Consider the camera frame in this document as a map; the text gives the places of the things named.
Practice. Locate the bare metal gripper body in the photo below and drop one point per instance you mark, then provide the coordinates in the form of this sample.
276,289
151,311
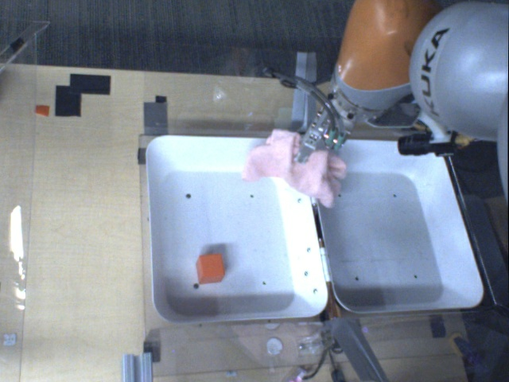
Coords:
327,122

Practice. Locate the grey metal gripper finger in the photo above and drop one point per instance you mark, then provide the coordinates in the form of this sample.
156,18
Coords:
306,153

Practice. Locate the pink cloth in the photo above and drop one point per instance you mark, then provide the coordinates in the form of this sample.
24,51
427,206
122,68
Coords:
278,157

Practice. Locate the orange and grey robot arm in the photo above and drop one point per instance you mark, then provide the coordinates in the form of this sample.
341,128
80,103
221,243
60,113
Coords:
457,66

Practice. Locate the white plastic tray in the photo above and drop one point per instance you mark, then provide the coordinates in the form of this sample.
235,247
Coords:
397,229
238,229

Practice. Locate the orange cube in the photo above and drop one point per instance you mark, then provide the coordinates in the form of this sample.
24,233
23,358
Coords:
210,268

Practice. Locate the black cylinder on white bracket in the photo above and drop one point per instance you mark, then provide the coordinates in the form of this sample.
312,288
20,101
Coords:
417,145

